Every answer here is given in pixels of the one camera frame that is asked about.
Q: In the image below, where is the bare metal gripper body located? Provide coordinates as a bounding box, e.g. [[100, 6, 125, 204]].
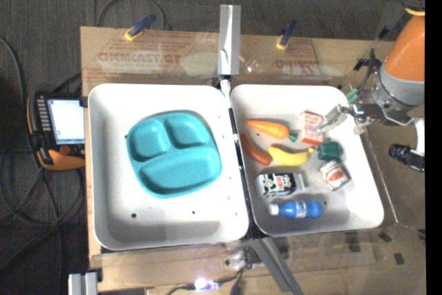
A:
[[347, 86, 414, 128]]

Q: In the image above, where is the orange and white carton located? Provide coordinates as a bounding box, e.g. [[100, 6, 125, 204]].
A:
[[300, 110, 326, 147]]

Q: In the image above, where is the dark green rounded block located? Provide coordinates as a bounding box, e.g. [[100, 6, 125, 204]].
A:
[[316, 140, 344, 162]]

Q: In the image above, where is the white and orange can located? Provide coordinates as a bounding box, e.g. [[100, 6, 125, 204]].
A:
[[318, 158, 351, 192]]

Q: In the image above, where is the yellow banana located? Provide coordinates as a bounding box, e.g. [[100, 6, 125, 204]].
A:
[[268, 144, 316, 168]]

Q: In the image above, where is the orange carrot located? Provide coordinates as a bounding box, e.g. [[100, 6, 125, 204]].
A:
[[245, 119, 299, 144]]

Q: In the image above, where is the white plastic tray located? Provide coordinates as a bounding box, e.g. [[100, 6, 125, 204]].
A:
[[87, 83, 250, 251], [229, 84, 385, 238]]

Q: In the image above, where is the red sausage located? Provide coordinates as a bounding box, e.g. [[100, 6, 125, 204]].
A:
[[240, 132, 273, 167]]

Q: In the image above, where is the cow print milk carton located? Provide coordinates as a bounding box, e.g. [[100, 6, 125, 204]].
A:
[[257, 171, 306, 199]]

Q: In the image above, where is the blue bottle with white cap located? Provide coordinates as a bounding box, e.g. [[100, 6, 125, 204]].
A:
[[268, 199, 324, 220]]

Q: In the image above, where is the blue divided plate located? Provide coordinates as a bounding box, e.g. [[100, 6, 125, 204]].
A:
[[126, 111, 223, 200]]

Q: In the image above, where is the brown cardboard board red print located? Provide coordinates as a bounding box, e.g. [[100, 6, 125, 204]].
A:
[[79, 26, 425, 294]]

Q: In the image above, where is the black cylinder on white bracket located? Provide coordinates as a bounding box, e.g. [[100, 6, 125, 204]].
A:
[[388, 117, 426, 173]]

